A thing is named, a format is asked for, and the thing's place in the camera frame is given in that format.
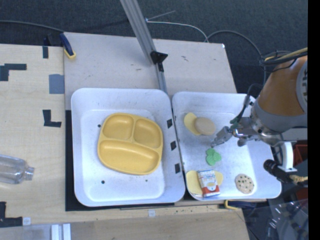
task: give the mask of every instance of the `table surface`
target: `table surface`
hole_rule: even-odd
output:
[[[0,66],[27,65],[27,70],[9,70],[8,81],[0,81],[0,154],[24,159],[35,168],[31,181],[17,185],[0,183],[0,201],[6,202],[6,217],[27,217],[34,225],[115,219],[119,223],[128,224],[128,218],[139,219],[135,220],[134,224],[139,223],[149,216],[150,208],[65,211],[65,110],[68,109],[68,100],[74,90],[90,87],[95,83],[94,77],[89,76],[90,70],[86,71],[88,75],[81,77],[81,70],[74,74],[76,62],[90,63],[91,69],[95,69],[96,72],[106,65],[111,65],[107,74],[114,77],[108,83],[103,83],[103,87],[107,88],[157,88],[156,72],[147,70],[153,66],[145,63],[138,41],[132,37],[87,36],[76,33],[67,33],[67,36],[75,48],[81,47],[81,42],[77,42],[82,38],[91,38],[101,42],[101,45],[109,42],[109,51],[117,51],[126,44],[123,49],[132,51],[133,55],[125,60],[117,57],[120,65],[124,66],[115,68],[114,62],[109,60],[110,64],[104,63],[98,67],[101,63],[100,60],[97,61],[99,55],[86,54],[87,59],[84,59],[79,49],[75,50],[78,51],[77,61],[72,61],[64,55],[62,47],[49,46],[48,58],[44,58],[42,46],[0,45]],[[154,40],[154,43],[158,51],[169,54],[163,63],[169,96],[179,91],[236,93],[228,58],[221,44],[172,40]],[[132,75],[124,71],[128,68],[133,68],[130,72]],[[49,76],[56,74],[65,76],[65,94],[50,93]],[[123,86],[123,76],[129,76],[131,79],[137,79],[134,76],[139,76],[139,81],[133,81],[133,87],[127,84]],[[198,84],[201,78],[205,84]],[[61,122],[61,127],[44,126],[43,110],[51,110],[51,121]],[[241,210],[220,209],[216,202],[181,200],[174,206],[152,209],[155,210],[156,217],[168,217],[168,221],[177,222],[182,218],[188,220],[189,217],[185,215],[196,215],[197,219],[193,220],[193,223],[202,216],[203,220],[217,220],[221,225],[232,221],[238,224],[237,239],[239,235],[248,239]],[[166,219],[159,220],[165,224]],[[226,236],[232,236],[232,230],[225,226],[223,228]]]

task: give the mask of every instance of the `bottle cap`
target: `bottle cap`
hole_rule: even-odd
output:
[[[35,171],[35,168],[33,167],[28,167],[26,170],[25,170],[25,180],[26,181],[31,181],[32,180],[32,177],[34,176],[34,171]]]

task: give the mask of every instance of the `clear bottle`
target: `clear bottle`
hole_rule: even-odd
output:
[[[0,154],[0,182],[19,184],[31,181],[34,170],[23,159]]]

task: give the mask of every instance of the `green object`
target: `green object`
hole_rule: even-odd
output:
[[[214,166],[216,162],[221,160],[221,155],[213,148],[209,148],[205,153],[205,160],[210,166]]]

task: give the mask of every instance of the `white tray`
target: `white tray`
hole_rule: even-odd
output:
[[[159,167],[148,175],[130,175],[105,167],[97,146],[105,119],[129,113],[155,121],[163,133]],[[162,204],[179,201],[185,193],[171,102],[158,89],[81,88],[71,97],[74,192],[85,206]]]
[[[236,117],[243,107],[245,94],[236,93],[206,93],[178,92],[172,98],[172,108],[175,117],[175,127],[179,139],[181,158],[184,171],[213,169],[223,174],[220,195],[212,197],[197,197],[200,201],[231,200],[231,199],[272,199],[281,193],[281,183],[264,168],[267,159],[273,159],[270,146],[262,141],[248,141],[247,145],[238,147],[237,138],[232,137],[228,142],[214,149],[221,154],[221,161],[210,166],[206,162],[206,150],[210,141],[215,137],[192,134],[184,125],[184,117],[192,112],[197,117],[211,119],[216,125],[216,132],[224,126],[230,126],[230,120]],[[244,112],[244,117],[250,115],[250,108]],[[243,194],[237,190],[235,177],[246,174],[255,182],[251,194]]]

